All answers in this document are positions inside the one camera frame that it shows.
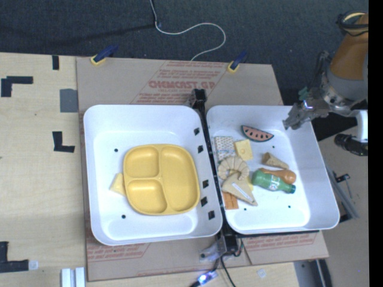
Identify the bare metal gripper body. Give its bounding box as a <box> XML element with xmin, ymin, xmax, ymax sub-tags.
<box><xmin>299</xmin><ymin>88</ymin><xmax>357</xmax><ymax>120</ymax></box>

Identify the red watermelon slice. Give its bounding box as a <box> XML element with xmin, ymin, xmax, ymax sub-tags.
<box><xmin>241</xmin><ymin>125</ymin><xmax>275</xmax><ymax>144</ymax></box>

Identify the tan ice cream cone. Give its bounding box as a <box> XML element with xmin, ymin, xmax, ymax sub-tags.
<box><xmin>261</xmin><ymin>151</ymin><xmax>290</xmax><ymax>170</ymax></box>

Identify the orange chicken drumstick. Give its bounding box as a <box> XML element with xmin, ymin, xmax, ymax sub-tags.
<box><xmin>258</xmin><ymin>167</ymin><xmax>297</xmax><ymax>185</ymax></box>

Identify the yellow cheese block with holes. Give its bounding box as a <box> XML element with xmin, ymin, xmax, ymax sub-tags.
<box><xmin>233</xmin><ymin>139</ymin><xmax>253</xmax><ymax>161</ymax></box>

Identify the green plastic bottle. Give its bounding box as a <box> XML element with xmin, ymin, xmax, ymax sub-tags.
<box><xmin>251</xmin><ymin>169</ymin><xmax>297</xmax><ymax>195</ymax></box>

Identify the white patterned packet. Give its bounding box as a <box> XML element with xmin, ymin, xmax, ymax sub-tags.
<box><xmin>213</xmin><ymin>135</ymin><xmax>236</xmax><ymax>162</ymax></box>

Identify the tan croissant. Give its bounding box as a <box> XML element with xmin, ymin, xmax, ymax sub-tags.
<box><xmin>217</xmin><ymin>155</ymin><xmax>250</xmax><ymax>182</ymax></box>

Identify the thin black rod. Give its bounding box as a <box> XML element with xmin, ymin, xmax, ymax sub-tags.
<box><xmin>197</xmin><ymin>100</ymin><xmax>230</xmax><ymax>236</ymax></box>

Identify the tan sandwich wedge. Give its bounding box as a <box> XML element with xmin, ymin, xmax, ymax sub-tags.
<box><xmin>221</xmin><ymin>173</ymin><xmax>259</xmax><ymax>207</ymax></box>

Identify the white plastic tray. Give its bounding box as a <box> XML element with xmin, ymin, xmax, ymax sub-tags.
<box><xmin>83</xmin><ymin>104</ymin><xmax>224</xmax><ymax>246</ymax></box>
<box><xmin>206</xmin><ymin>105</ymin><xmax>341</xmax><ymax>235</ymax></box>

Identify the orange cracker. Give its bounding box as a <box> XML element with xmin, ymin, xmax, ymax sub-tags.
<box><xmin>221</xmin><ymin>190</ymin><xmax>239</xmax><ymax>211</ymax></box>

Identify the brown cardboard board red print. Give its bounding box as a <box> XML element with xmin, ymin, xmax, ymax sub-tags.
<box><xmin>75</xmin><ymin>57</ymin><xmax>330</xmax><ymax>282</ymax></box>

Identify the yellow divided plate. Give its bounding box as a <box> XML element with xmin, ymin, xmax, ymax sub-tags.
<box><xmin>123</xmin><ymin>143</ymin><xmax>201</xmax><ymax>216</ymax></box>

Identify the pale yellow cheese wedge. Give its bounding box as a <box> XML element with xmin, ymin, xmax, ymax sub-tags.
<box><xmin>108</xmin><ymin>172</ymin><xmax>127</xmax><ymax>196</ymax></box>

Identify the black cylinder on white bracket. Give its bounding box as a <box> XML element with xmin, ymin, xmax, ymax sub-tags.
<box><xmin>334</xmin><ymin>109</ymin><xmax>369</xmax><ymax>157</ymax></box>

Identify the black block with thin wires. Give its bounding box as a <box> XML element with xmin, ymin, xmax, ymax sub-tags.
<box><xmin>215</xmin><ymin>231</ymin><xmax>242</xmax><ymax>256</ymax></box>
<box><xmin>189</xmin><ymin>88</ymin><xmax>208</xmax><ymax>109</ymax></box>

